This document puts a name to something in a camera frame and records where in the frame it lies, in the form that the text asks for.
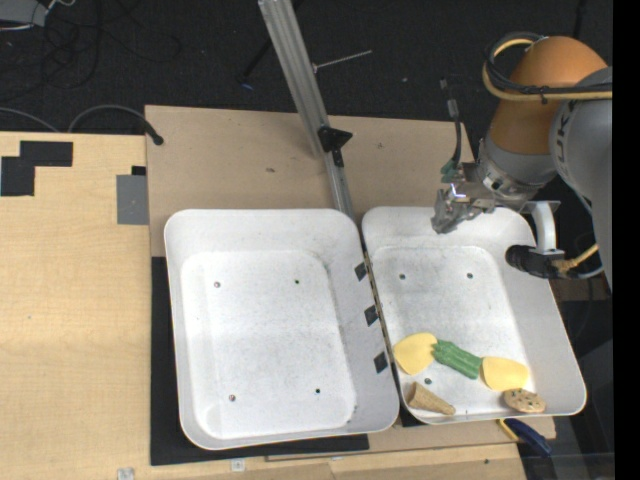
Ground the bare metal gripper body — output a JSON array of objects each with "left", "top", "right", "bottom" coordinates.
[{"left": 448, "top": 162, "right": 540, "bottom": 214}]

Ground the white plastic tray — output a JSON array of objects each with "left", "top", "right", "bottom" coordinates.
[
  {"left": 163, "top": 208, "right": 401, "bottom": 451},
  {"left": 360, "top": 205, "right": 588, "bottom": 426}
]

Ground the yellow potato chip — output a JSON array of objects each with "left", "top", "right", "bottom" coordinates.
[
  {"left": 479, "top": 356, "right": 531, "bottom": 393},
  {"left": 393, "top": 332, "right": 439, "bottom": 377}
]

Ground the green asparagus bundle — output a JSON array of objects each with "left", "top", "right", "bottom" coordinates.
[{"left": 431, "top": 339, "right": 484, "bottom": 381}]

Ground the tan ice cream cone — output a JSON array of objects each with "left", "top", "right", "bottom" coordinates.
[{"left": 404, "top": 381, "right": 457, "bottom": 417}]

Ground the brown chocolate chip cookie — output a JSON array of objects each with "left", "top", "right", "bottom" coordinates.
[{"left": 502, "top": 387, "right": 547, "bottom": 415}]

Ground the brown cardboard board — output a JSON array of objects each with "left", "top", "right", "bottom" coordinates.
[{"left": 144, "top": 105, "right": 557, "bottom": 465}]

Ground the black cylinder on white bracket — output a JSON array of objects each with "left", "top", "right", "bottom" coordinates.
[{"left": 504, "top": 200, "right": 567, "bottom": 280}]

